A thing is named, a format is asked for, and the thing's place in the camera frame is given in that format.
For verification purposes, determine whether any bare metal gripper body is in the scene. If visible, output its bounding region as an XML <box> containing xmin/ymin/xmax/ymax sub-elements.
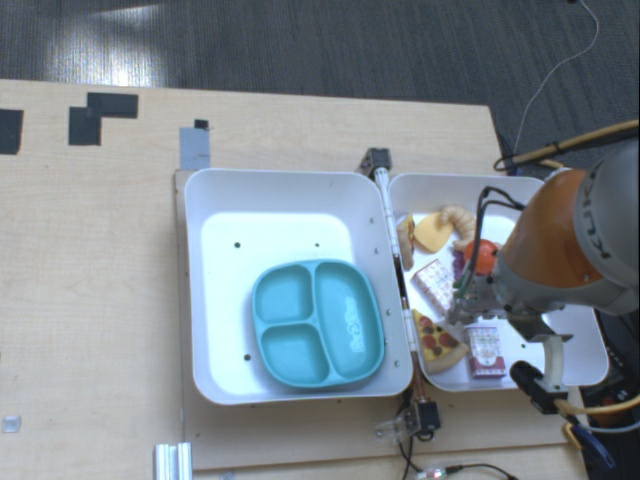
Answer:
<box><xmin>446</xmin><ymin>270</ymin><xmax>507</xmax><ymax>326</ymax></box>

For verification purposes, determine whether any orange toy fruit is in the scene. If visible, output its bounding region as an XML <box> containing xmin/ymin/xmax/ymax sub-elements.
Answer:
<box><xmin>462</xmin><ymin>237</ymin><xmax>502</xmax><ymax>276</ymax></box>

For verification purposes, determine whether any pink and white patterned carton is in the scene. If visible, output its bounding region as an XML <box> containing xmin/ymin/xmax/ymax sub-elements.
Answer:
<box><xmin>410</xmin><ymin>258</ymin><xmax>459</xmax><ymax>317</ymax></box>

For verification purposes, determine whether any red and white carton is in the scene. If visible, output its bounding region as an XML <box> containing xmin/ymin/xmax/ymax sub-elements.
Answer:
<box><xmin>463</xmin><ymin>323</ymin><xmax>508</xmax><ymax>380</ymax></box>

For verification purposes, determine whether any toy pizza slice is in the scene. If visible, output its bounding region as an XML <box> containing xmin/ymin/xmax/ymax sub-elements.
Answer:
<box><xmin>410</xmin><ymin>308</ymin><xmax>471</xmax><ymax>375</ymax></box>

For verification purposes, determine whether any tan toy croissant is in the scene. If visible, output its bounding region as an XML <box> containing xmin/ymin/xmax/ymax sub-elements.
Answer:
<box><xmin>438</xmin><ymin>204</ymin><xmax>478</xmax><ymax>252</ymax></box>

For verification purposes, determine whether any yellow toy cheese slice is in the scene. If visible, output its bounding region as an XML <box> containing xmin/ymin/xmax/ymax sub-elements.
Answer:
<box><xmin>413</xmin><ymin>211</ymin><xmax>454</xmax><ymax>255</ymax></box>

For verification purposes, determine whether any toy hot dog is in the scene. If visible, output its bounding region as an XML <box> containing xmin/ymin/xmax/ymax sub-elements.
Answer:
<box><xmin>395</xmin><ymin>213</ymin><xmax>418</xmax><ymax>272</ymax></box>

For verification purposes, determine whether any white plastic tray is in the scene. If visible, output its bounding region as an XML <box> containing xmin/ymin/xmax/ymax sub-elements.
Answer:
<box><xmin>387</xmin><ymin>171</ymin><xmax>611</xmax><ymax>394</ymax></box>
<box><xmin>183</xmin><ymin>167</ymin><xmax>416</xmax><ymax>407</ymax></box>

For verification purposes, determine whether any thin black and white rod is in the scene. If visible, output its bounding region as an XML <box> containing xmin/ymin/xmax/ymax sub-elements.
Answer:
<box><xmin>374</xmin><ymin>166</ymin><xmax>432</xmax><ymax>410</ymax></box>

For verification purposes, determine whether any teal divided plate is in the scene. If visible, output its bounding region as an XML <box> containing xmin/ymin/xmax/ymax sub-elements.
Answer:
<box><xmin>250</xmin><ymin>258</ymin><xmax>387</xmax><ymax>389</ymax></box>

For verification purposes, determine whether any black cylinder on white bracket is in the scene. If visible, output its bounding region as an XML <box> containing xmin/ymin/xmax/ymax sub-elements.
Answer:
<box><xmin>508</xmin><ymin>317</ymin><xmax>574</xmax><ymax>416</ymax></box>

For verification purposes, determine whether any black block with thin wires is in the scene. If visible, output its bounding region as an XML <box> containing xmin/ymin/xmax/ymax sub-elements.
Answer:
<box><xmin>356</xmin><ymin>147</ymin><xmax>393</xmax><ymax>175</ymax></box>
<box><xmin>399</xmin><ymin>399</ymin><xmax>443</xmax><ymax>442</ymax></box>

